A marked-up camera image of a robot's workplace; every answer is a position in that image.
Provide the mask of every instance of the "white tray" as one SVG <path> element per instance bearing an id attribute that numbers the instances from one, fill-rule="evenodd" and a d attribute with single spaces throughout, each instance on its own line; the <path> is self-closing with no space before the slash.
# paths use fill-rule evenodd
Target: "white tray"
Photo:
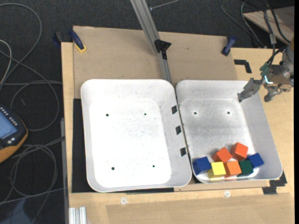
<path id="1" fill-rule="evenodd" d="M 173 86 L 164 80 L 86 81 L 86 170 L 98 192 L 185 186 L 192 171 Z"/>
<path id="2" fill-rule="evenodd" d="M 248 177 L 210 180 L 207 173 L 194 175 L 204 183 L 277 179 L 282 165 L 273 141 L 259 94 L 238 101 L 247 81 L 184 80 L 176 92 L 186 142 L 192 162 L 212 155 L 236 142 L 248 146 L 248 155 L 259 153 L 264 165 Z"/>

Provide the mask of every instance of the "wooden platform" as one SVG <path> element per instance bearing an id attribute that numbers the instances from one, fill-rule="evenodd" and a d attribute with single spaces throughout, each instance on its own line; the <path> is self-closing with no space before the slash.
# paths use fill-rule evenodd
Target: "wooden platform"
<path id="1" fill-rule="evenodd" d="M 263 106 L 284 167 L 287 184 L 277 195 L 264 195 L 261 187 L 269 181 L 237 184 L 196 184 L 171 193 L 72 193 L 72 115 L 73 99 L 90 78 L 161 78 L 158 59 L 151 54 L 142 31 L 112 28 L 75 27 L 87 51 L 79 53 L 72 43 L 62 43 L 64 115 L 68 169 L 69 206 L 87 209 L 91 224 L 114 223 L 294 223 L 294 139 L 293 90 L 276 96 Z M 181 79 L 249 80 L 260 78 L 259 67 L 271 56 L 271 49 L 232 49 L 221 54 L 225 37 L 159 33 L 172 42 L 167 53 L 174 83 Z M 234 59 L 250 63 L 252 74 Z M 263 97 L 266 89 L 260 89 Z M 225 197 L 229 190 L 231 197 Z M 125 197 L 128 204 L 121 204 Z M 227 213 L 241 211 L 236 217 Z"/>

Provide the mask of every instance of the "cube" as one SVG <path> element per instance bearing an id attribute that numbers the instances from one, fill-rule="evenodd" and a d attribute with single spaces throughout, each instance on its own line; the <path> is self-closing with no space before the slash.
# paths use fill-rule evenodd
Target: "cube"
<path id="1" fill-rule="evenodd" d="M 207 173 L 210 179 L 223 177 L 226 172 L 223 162 L 211 162 L 212 169 Z"/>
<path id="2" fill-rule="evenodd" d="M 233 158 L 238 161 L 246 159 L 247 152 L 248 147 L 239 142 L 235 143 L 230 149 L 230 153 L 232 154 Z"/>
<path id="3" fill-rule="evenodd" d="M 212 168 L 211 163 L 207 157 L 196 159 L 193 163 L 193 170 L 196 175 L 201 172 L 210 170 Z"/>
<path id="4" fill-rule="evenodd" d="M 239 161 L 239 165 L 242 173 L 238 175 L 238 177 L 248 176 L 253 173 L 253 167 L 249 160 Z"/>
<path id="5" fill-rule="evenodd" d="M 257 168 L 264 164 L 259 153 L 248 156 L 246 160 L 251 162 L 253 168 Z"/>
<path id="6" fill-rule="evenodd" d="M 241 167 L 240 167 L 238 161 L 226 162 L 224 164 L 224 168 L 226 171 L 226 175 L 224 175 L 225 178 L 237 176 L 242 173 L 242 170 L 241 170 Z"/>
<path id="7" fill-rule="evenodd" d="M 218 152 L 216 152 L 213 156 L 212 159 L 215 162 L 223 162 L 226 163 L 228 160 L 230 160 L 233 156 L 230 154 L 227 148 L 223 147 L 220 149 Z"/>

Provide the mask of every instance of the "device screen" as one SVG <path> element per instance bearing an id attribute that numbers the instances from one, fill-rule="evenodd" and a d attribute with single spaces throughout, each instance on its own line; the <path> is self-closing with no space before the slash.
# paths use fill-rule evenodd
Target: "device screen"
<path id="1" fill-rule="evenodd" d="M 16 131 L 17 129 L 13 124 L 0 112 L 0 139 L 3 139 Z"/>

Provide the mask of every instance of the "orange cube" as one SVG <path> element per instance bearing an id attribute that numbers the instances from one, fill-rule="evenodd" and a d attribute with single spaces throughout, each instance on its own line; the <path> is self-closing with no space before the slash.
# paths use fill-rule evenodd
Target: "orange cube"
<path id="1" fill-rule="evenodd" d="M 235 143 L 230 149 L 230 153 L 232 154 L 233 158 L 238 161 L 246 159 L 247 151 L 248 147 L 239 142 Z"/>
<path id="2" fill-rule="evenodd" d="M 242 173 L 242 170 L 240 168 L 240 165 L 239 165 L 238 161 L 226 162 L 224 164 L 224 168 L 225 168 L 225 171 L 226 171 L 226 175 L 224 175 L 225 178 L 232 177 L 232 176 L 237 176 L 237 175 Z"/>
<path id="3" fill-rule="evenodd" d="M 223 162 L 226 163 L 228 160 L 230 160 L 233 156 L 230 154 L 227 148 L 223 147 L 220 149 L 218 152 L 216 152 L 213 156 L 212 159 L 215 162 Z"/>

